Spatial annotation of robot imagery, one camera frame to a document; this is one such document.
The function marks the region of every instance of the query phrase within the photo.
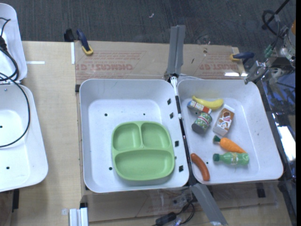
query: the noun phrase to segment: wooden table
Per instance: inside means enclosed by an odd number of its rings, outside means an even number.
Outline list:
[[[49,171],[41,183],[20,188],[19,209],[12,213],[12,226],[67,226],[68,209],[79,208],[82,197],[79,154],[75,66],[71,44],[23,41],[28,64],[23,84],[34,96],[48,158]],[[290,218],[275,184],[277,201],[271,204],[222,209],[229,225],[289,225]],[[204,212],[197,212],[193,225],[211,225]],[[153,217],[95,222],[91,225],[149,226]]]

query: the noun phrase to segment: white plastic tray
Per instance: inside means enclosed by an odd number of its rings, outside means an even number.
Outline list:
[[[0,17],[11,19],[5,26],[3,38],[20,72],[18,80],[26,77],[27,67],[19,32],[16,11],[0,3]],[[0,32],[5,20],[0,19]],[[0,72],[11,75],[14,66],[0,52]],[[47,175],[48,163],[31,91],[25,91],[30,105],[30,126],[18,142],[0,148],[0,192],[31,186],[41,182]],[[6,145],[23,134],[28,122],[27,102],[21,90],[13,83],[0,83],[0,145]]]
[[[173,87],[164,80],[91,79],[79,89],[86,186],[96,193],[181,187],[189,171]],[[116,173],[111,136],[116,126],[130,121],[161,123],[174,145],[175,167],[166,178],[127,181]]]
[[[270,129],[261,95],[252,82],[243,80],[183,80],[178,84],[183,124],[190,153],[196,153],[207,163],[210,181],[204,181],[199,169],[192,165],[195,178],[203,184],[223,184],[246,181],[278,179],[283,165]],[[227,151],[213,143],[216,135],[213,125],[219,111],[212,111],[213,121],[207,131],[200,135],[191,129],[196,119],[195,112],[187,108],[191,97],[215,100],[223,98],[224,103],[235,109],[229,132],[224,136],[236,142],[249,153],[247,166],[233,166],[213,162],[213,154]]]

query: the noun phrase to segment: orange carrot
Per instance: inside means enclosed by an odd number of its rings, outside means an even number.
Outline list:
[[[195,153],[190,154],[191,160],[194,164],[197,165],[197,167],[199,168],[199,170],[201,171],[202,177],[204,181],[209,181],[210,180],[210,174],[208,171],[208,168],[206,166],[206,164],[203,162],[202,159],[200,159],[200,157],[198,155],[196,155]]]
[[[244,149],[242,149],[239,145],[235,142],[231,141],[228,138],[219,138],[218,136],[213,137],[213,142],[219,142],[220,146],[229,152],[233,153],[247,153]]]

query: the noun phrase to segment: banana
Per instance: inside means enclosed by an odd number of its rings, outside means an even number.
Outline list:
[[[192,99],[195,102],[210,108],[211,110],[216,110],[216,109],[220,108],[222,106],[222,104],[224,103],[223,99],[217,99],[217,100],[214,100],[214,101],[207,101],[207,100],[203,100],[203,99],[200,99],[200,98],[196,98],[195,96],[193,96]]]

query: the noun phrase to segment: dark floor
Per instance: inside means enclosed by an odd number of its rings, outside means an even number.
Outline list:
[[[67,28],[74,35],[80,28],[88,40],[169,43],[170,27],[184,24],[184,43],[231,45],[254,52],[255,60],[264,59],[263,50],[275,39],[261,28],[262,13],[276,11],[284,1],[0,0],[15,8],[22,40],[64,41]],[[296,0],[279,17],[281,27],[291,26]],[[274,20],[270,26],[276,27]]]

